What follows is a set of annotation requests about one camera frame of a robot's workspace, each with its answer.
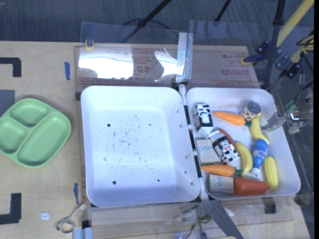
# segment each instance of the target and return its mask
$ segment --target gray carpet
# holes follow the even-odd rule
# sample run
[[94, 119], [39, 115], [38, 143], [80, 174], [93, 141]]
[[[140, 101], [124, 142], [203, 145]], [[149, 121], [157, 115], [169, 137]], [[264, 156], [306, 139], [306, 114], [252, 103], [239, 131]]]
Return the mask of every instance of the gray carpet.
[[[0, 40], [9, 41], [62, 41], [79, 42], [81, 23], [93, 22], [111, 25], [135, 26], [138, 18], [144, 18], [163, 0], [0, 0]], [[303, 0], [286, 0], [286, 22]], [[147, 25], [148, 28], [194, 31], [203, 22], [213, 22], [226, 0], [172, 0]], [[278, 0], [232, 0], [213, 26], [213, 33], [205, 32], [204, 39], [195, 36], [195, 44], [246, 45], [250, 53], [264, 40], [271, 38], [272, 22]], [[301, 36], [314, 27], [314, 6], [305, 14], [297, 27]], [[285, 43], [283, 49], [292, 54], [296, 34]], [[307, 54], [313, 66], [313, 54]], [[258, 63], [256, 73], [265, 64]], [[306, 82], [313, 74], [306, 69]], [[298, 76], [282, 81], [281, 95], [288, 102], [298, 90]], [[305, 126], [300, 132], [288, 135], [296, 166], [302, 180], [302, 188], [296, 201], [302, 205], [305, 220], [314, 238], [314, 150], [313, 127]]]

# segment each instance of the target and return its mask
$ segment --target blue cap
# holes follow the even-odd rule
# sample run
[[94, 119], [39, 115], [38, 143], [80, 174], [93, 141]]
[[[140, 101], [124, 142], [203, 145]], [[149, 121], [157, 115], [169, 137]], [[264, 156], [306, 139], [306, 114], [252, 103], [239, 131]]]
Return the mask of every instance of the blue cap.
[[248, 108], [248, 110], [249, 110], [250, 112], [252, 112], [253, 114], [258, 114], [258, 113], [260, 113], [260, 111], [261, 111], [260, 105], [259, 105], [258, 103], [256, 103], [256, 102], [253, 102], [253, 101], [251, 101], [251, 102], [249, 102], [249, 103], [247, 104], [247, 108]]

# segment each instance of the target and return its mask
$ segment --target toy can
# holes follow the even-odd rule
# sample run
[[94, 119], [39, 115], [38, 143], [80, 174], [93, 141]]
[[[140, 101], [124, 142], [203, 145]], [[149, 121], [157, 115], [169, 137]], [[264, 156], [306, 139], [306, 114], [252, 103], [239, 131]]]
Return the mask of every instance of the toy can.
[[254, 101], [250, 101], [240, 112], [240, 115], [242, 115], [246, 121], [251, 121], [260, 111], [260, 105]]
[[210, 174], [208, 183], [208, 191], [211, 193], [234, 194], [233, 177]]

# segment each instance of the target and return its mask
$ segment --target green divided plate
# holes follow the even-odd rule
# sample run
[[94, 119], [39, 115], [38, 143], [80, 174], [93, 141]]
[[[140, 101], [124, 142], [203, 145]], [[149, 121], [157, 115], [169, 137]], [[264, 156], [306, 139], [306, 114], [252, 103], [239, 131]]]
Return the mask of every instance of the green divided plate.
[[0, 152], [22, 166], [39, 168], [60, 151], [70, 133], [71, 122], [63, 113], [25, 98], [0, 117]]

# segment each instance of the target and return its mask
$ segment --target yellow clip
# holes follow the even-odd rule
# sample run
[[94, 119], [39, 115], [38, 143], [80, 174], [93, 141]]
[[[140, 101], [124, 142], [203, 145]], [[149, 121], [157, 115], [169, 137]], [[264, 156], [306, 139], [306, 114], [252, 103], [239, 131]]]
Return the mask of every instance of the yellow clip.
[[249, 66], [252, 64], [252, 62], [245, 62], [243, 57], [240, 58], [239, 63], [243, 66]]
[[94, 49], [94, 40], [92, 40], [92, 47], [89, 47], [89, 46], [88, 46], [88, 40], [85, 39], [85, 49], [86, 49], [87, 51], [92, 51], [92, 50]]

